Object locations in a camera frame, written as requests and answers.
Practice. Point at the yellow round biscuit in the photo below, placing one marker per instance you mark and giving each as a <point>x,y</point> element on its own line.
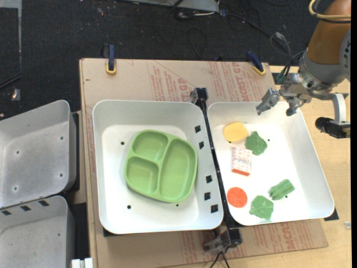
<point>235,131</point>

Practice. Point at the thin black rod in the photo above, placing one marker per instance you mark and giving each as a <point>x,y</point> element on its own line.
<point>216,160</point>

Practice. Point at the green lettuce leaf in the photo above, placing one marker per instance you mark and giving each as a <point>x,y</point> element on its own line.
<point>256,144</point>
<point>261,207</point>

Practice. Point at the orange round slice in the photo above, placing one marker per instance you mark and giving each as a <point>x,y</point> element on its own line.
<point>237,197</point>

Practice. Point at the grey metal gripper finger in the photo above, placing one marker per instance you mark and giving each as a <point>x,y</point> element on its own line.
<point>268,100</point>
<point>294,106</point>

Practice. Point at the black cylinder on white bracket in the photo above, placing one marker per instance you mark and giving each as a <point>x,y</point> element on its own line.
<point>333,127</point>

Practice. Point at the green divided plate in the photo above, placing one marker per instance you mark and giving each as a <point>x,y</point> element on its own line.
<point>173,166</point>

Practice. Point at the white and orange carton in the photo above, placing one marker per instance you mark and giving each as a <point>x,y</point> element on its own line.
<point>241,160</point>

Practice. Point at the white plastic tray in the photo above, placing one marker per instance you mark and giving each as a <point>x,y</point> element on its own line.
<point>33,149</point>
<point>293,163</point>
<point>33,233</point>
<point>111,177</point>

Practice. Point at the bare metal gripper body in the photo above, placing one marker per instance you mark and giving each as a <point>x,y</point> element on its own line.
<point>297,89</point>

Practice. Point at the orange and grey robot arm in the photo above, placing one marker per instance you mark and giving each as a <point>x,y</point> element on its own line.
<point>326,40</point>

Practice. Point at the green ridged pea pod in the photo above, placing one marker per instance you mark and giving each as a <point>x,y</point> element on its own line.
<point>281,189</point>

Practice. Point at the brown cardboard board red print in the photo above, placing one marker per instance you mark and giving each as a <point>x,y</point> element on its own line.
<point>167,80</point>

